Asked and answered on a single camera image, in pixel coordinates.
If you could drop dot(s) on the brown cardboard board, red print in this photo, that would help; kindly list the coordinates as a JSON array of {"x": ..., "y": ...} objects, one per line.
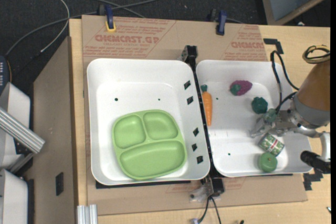
[{"x": 157, "y": 199}]

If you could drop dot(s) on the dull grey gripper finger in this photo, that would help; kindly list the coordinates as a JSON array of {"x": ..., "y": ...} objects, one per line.
[
  {"x": 270, "y": 132},
  {"x": 257, "y": 127}
]

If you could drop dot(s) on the black cylinder on white bracket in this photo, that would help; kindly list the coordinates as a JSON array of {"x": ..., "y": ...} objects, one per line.
[{"x": 313, "y": 160}]

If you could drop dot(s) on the green and white can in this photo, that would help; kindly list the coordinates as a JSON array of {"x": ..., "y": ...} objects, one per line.
[{"x": 271, "y": 144}]

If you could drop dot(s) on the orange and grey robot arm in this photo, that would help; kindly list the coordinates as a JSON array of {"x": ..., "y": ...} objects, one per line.
[{"x": 315, "y": 86}]

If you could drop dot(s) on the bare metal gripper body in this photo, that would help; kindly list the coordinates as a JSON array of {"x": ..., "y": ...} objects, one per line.
[{"x": 287, "y": 123}]

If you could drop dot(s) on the green divided plate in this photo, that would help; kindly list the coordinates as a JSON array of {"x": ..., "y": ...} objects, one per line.
[{"x": 149, "y": 147}]

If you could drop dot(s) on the purple grapes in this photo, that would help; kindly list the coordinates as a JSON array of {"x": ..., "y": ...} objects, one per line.
[{"x": 242, "y": 86}]

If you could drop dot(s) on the green round toy fruit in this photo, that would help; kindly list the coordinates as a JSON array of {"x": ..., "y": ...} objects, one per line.
[{"x": 267, "y": 162}]

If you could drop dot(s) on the white plastic tray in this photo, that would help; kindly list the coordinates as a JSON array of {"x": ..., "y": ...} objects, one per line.
[
  {"x": 147, "y": 78},
  {"x": 236, "y": 144}
]

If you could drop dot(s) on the orange carrot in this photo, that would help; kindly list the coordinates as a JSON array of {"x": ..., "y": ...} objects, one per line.
[{"x": 207, "y": 107}]

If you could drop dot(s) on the green broccoli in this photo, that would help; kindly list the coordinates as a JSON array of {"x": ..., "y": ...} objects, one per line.
[{"x": 259, "y": 105}]

